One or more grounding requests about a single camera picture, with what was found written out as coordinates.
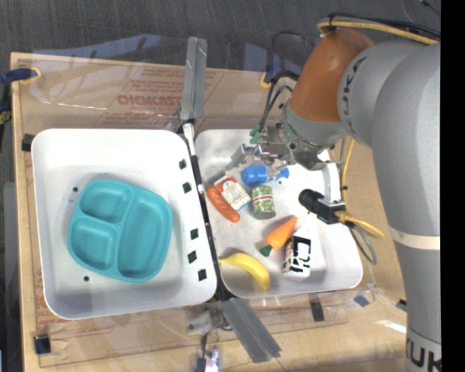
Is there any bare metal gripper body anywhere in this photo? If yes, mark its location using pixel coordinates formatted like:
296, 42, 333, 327
257, 125, 331, 171

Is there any blue bottle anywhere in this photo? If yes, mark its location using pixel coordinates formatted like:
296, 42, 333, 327
240, 164, 291, 187

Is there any white and red packet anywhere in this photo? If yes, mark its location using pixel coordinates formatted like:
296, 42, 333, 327
213, 175, 253, 213

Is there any green can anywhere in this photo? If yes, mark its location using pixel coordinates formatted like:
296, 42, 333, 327
250, 184, 277, 220

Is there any orange sausage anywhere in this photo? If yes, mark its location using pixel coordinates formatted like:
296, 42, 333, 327
205, 184, 242, 224

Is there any orange carrot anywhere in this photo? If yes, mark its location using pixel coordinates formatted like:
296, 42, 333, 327
259, 216, 299, 258

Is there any white plastic tray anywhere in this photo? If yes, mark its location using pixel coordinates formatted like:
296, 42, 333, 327
193, 129, 364, 300
30, 128, 218, 321

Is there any black and white carton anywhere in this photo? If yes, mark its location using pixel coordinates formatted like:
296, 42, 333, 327
281, 235, 312, 279

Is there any yellow banana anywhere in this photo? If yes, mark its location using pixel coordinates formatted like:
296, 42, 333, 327
218, 251, 271, 291

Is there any brown cardboard board red print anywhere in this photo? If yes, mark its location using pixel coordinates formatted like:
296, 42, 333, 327
22, 63, 352, 368

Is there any blue divided plate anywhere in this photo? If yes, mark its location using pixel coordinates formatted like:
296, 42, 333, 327
67, 179, 174, 284

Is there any black cylinder on white bracket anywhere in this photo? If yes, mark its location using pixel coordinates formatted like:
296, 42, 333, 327
298, 160, 348, 225

